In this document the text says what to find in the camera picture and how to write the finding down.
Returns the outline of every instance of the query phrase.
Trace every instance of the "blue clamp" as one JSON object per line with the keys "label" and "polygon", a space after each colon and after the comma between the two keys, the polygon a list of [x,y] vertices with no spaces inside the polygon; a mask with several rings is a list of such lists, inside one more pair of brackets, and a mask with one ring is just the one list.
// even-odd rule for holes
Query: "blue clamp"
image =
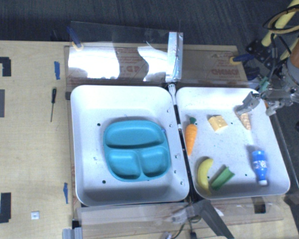
{"label": "blue clamp", "polygon": [[248,60],[251,60],[251,59],[254,59],[254,56],[247,53],[247,54],[236,56],[232,60],[234,62],[243,62],[243,61],[248,61]]}
{"label": "blue clamp", "polygon": [[66,31],[67,33],[70,35],[71,39],[72,39],[72,45],[76,50],[82,50],[83,49],[83,44],[81,43],[78,35],[76,34],[76,32],[74,31],[74,29],[72,29],[71,27],[67,26],[66,27]]}

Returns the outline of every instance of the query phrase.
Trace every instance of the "orange carrot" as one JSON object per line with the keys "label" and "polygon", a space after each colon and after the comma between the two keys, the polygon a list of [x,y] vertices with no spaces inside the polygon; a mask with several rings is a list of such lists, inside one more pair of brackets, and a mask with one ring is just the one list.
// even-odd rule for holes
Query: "orange carrot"
{"label": "orange carrot", "polygon": [[195,118],[191,117],[190,118],[190,124],[186,128],[186,132],[185,132],[185,143],[186,143],[188,156],[190,156],[192,151],[193,151],[195,139],[196,139],[196,136],[197,136],[198,128],[195,125],[196,121],[197,120]]}

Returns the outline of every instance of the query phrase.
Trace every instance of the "blue tape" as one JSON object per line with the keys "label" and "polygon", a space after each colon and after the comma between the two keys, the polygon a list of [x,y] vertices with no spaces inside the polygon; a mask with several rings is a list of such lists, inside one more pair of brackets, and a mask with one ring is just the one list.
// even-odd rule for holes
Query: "blue tape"
{"label": "blue tape", "polygon": [[66,202],[66,204],[68,204],[69,203],[69,199],[68,199],[68,184],[66,182],[64,182],[63,192],[64,192],[64,196],[65,196],[65,202]]}
{"label": "blue tape", "polygon": [[54,61],[54,72],[56,79],[60,80],[60,63],[57,61]]}
{"label": "blue tape", "polygon": [[234,62],[243,62],[243,61],[248,61],[251,59],[254,59],[254,56],[247,53],[247,54],[236,56],[235,58],[233,58],[233,61]]}

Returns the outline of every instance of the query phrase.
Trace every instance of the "toy banana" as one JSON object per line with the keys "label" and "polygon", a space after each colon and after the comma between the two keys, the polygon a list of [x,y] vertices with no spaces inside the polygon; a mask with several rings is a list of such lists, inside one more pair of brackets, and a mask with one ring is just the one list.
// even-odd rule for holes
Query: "toy banana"
{"label": "toy banana", "polygon": [[211,195],[211,192],[209,190],[209,182],[208,182],[208,177],[207,177],[207,173],[209,171],[209,169],[211,168],[213,164],[213,159],[212,158],[208,158],[206,160],[204,160],[199,168],[198,168],[198,184],[199,186],[201,186],[208,195]]}

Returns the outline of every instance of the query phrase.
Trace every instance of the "blue plate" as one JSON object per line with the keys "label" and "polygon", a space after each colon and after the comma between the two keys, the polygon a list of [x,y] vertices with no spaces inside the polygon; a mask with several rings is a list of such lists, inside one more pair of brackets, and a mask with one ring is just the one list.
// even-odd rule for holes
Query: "blue plate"
{"label": "blue plate", "polygon": [[109,171],[121,181],[157,179],[170,168],[165,130],[152,121],[128,120],[109,125],[103,146]]}

